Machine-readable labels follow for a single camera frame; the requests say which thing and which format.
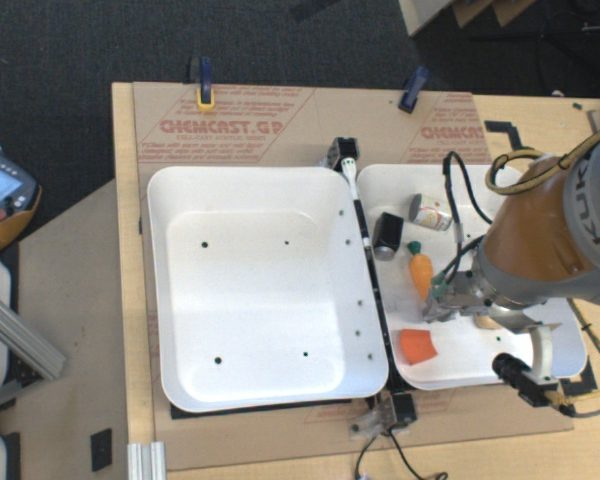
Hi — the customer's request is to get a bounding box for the black can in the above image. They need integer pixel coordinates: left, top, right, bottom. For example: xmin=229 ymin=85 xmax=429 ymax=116
xmin=371 ymin=211 xmax=405 ymax=261

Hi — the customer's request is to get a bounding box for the orange wedge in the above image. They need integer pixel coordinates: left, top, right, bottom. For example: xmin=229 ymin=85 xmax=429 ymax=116
xmin=398 ymin=328 xmax=439 ymax=367

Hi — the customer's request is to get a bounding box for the white plastic tray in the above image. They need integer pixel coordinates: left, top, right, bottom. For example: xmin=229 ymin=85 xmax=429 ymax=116
xmin=146 ymin=165 xmax=390 ymax=414
xmin=355 ymin=162 xmax=589 ymax=392

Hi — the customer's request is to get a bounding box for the black block with thin wires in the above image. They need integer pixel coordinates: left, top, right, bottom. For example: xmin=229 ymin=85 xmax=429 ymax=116
xmin=329 ymin=136 xmax=360 ymax=170
xmin=349 ymin=392 xmax=419 ymax=438

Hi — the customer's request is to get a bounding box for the orange carrot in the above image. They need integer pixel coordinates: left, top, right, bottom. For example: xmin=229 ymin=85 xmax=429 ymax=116
xmin=406 ymin=240 xmax=435 ymax=302

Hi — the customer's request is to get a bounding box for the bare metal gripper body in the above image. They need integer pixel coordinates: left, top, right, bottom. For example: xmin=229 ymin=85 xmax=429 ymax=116
xmin=442 ymin=267 xmax=544 ymax=335

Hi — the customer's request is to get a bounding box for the black cylinder on white bracket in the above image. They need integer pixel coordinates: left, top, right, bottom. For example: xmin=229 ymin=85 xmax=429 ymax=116
xmin=491 ymin=321 xmax=562 ymax=408

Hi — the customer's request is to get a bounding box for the white printed can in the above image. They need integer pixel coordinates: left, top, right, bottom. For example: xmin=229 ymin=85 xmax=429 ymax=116
xmin=408 ymin=193 xmax=454 ymax=232

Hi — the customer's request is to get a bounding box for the thin black and white rod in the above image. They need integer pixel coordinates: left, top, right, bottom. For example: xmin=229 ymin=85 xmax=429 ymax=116
xmin=342 ymin=156 xmax=397 ymax=394

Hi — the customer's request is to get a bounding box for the brown cardboard board red print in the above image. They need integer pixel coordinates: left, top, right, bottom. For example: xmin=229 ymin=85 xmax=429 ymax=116
xmin=132 ymin=81 xmax=576 ymax=472

